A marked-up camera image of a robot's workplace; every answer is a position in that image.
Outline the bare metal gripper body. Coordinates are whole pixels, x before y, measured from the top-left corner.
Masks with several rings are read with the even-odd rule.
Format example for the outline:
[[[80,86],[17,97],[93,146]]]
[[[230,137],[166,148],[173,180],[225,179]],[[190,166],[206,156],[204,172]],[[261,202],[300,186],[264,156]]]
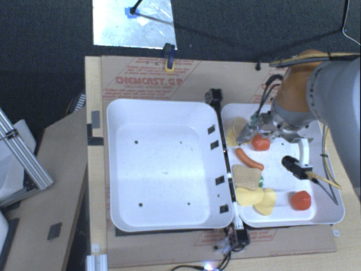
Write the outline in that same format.
[[[259,133],[282,137],[287,142],[298,142],[303,138],[298,134],[300,128],[289,125],[278,114],[273,112],[261,113],[258,116],[256,130]]]

